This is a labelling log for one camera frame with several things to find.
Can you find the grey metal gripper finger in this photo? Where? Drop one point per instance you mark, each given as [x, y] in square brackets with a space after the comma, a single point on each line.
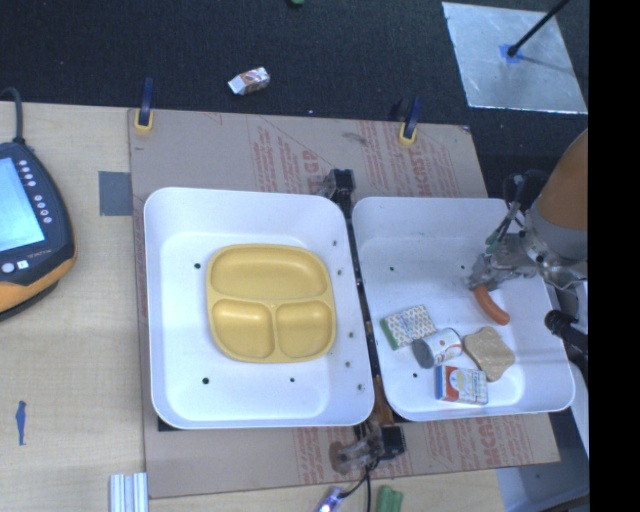
[479, 270]
[496, 280]

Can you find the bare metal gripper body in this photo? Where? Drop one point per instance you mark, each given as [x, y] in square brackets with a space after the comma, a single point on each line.
[525, 260]

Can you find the orange sausage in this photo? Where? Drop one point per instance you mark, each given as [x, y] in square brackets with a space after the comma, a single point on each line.
[492, 307]

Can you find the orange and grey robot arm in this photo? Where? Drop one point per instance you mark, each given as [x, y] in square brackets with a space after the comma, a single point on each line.
[565, 200]

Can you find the white plastic tray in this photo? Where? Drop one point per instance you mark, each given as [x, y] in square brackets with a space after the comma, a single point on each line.
[425, 240]
[180, 350]

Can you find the tan bread slice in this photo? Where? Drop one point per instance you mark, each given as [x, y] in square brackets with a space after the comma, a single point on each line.
[490, 352]

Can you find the white small can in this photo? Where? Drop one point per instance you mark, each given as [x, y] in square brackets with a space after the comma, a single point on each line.
[442, 346]

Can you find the green patterned carton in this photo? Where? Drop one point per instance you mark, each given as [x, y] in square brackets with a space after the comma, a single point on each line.
[409, 326]

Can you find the blue and white carton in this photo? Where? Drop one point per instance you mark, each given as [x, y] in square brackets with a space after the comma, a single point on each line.
[462, 385]

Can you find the thin black and white rod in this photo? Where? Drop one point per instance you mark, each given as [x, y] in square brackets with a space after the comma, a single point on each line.
[361, 295]

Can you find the yellow divided plate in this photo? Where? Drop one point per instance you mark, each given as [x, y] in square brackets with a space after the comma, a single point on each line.
[270, 300]

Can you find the green toy vegetable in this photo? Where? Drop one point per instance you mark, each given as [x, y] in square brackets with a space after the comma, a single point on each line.
[389, 500]

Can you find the brown cardboard board red print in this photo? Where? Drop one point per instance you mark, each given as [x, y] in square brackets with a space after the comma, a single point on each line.
[210, 150]

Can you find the brown and white packet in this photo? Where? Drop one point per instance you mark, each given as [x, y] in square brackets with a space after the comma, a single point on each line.
[250, 81]

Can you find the black cylinder on white bracket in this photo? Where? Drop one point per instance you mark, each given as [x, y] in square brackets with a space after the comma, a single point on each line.
[567, 327]

